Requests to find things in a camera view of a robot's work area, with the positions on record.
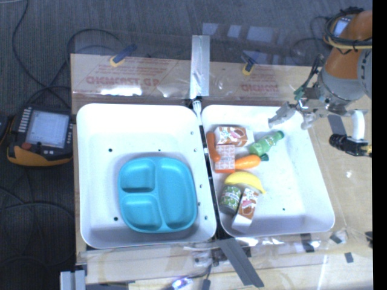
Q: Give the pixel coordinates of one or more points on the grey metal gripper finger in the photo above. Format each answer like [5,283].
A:
[308,121]
[282,114]

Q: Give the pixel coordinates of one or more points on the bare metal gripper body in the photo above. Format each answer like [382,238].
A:
[317,104]

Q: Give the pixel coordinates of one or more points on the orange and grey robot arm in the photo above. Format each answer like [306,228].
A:
[344,62]

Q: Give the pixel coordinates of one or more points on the green plastic bottle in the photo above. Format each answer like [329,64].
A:
[264,143]

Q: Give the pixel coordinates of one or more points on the orange and white juice carton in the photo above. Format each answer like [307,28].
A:
[232,135]

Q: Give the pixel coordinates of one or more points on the orange carrot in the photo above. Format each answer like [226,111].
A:
[248,161]

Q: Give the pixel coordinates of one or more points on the white plastic tray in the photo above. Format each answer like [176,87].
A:
[99,177]
[296,186]

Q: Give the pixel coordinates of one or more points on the orange checked packet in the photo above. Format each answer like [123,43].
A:
[225,159]

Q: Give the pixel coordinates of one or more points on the yellow banana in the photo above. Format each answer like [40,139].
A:
[243,178]

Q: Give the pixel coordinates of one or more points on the orange sausage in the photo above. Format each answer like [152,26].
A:
[212,145]

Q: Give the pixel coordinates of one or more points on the brown cardboard board red print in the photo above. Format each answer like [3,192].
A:
[344,192]

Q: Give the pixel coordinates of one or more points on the green can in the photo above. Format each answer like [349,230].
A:
[230,198]

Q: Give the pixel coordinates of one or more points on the tall orange and white carton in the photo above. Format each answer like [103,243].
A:
[247,208]

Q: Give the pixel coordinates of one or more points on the blue divided plate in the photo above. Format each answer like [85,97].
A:
[169,192]

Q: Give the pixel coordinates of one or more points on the black cylinder on white bracket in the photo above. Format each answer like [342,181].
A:
[347,142]

